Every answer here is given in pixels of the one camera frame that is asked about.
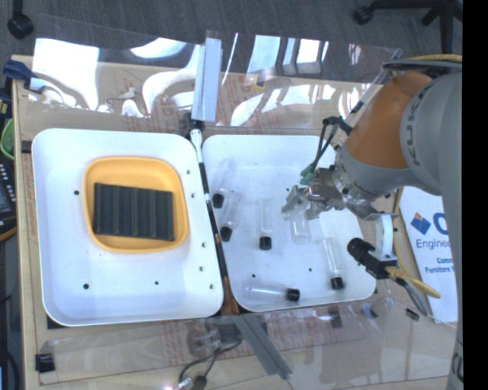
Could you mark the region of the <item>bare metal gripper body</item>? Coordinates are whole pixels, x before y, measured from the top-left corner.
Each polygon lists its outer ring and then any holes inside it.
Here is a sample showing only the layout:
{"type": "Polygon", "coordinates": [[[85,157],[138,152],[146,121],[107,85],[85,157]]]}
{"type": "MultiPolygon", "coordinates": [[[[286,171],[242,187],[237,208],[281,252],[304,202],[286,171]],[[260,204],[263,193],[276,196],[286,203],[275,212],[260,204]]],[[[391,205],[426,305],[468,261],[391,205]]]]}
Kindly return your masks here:
{"type": "Polygon", "coordinates": [[[377,196],[363,190],[341,167],[320,167],[307,186],[308,201],[326,202],[329,210],[349,210],[360,219],[374,219],[377,196]]]}

